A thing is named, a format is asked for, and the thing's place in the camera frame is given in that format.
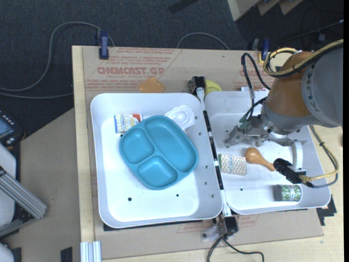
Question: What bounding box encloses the thin black and white rod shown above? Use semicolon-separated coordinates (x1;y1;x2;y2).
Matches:
196;87;232;217

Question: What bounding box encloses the black cylinder on white bracket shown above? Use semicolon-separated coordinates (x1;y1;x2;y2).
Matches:
273;140;308;185

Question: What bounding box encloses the orange toy bread slice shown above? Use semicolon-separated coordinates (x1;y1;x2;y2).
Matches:
137;76;167;93

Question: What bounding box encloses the black block with thin wires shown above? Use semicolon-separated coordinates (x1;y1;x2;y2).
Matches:
217;215;240;240
187;75;207;95

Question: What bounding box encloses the brown cardboard board red print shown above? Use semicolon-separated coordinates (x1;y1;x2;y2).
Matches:
81;46;325;259

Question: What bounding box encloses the blue divided plate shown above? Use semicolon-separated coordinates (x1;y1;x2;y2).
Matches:
118;115;199;191

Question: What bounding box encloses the white patterned packet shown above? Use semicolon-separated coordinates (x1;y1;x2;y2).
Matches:
218;153;248;176

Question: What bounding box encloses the white plastic tray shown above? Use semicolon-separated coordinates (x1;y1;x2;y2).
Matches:
90;92;224;229
204;90;332;216

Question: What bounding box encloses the green and grey can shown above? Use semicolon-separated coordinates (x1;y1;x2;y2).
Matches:
273;184;303;203

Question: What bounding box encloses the yellow banana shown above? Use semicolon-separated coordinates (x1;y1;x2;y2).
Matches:
204;79;222;96

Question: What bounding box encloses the white fried egg toy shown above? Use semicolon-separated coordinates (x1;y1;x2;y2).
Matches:
164;104;196;132

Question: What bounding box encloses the white and orange carton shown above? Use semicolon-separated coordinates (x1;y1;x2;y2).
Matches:
113;114;144;134

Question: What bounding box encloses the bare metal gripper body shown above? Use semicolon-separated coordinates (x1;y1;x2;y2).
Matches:
240;115;290;148

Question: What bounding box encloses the tan toy chicken drumstick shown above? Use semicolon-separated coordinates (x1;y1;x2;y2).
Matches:
244;146;276;172

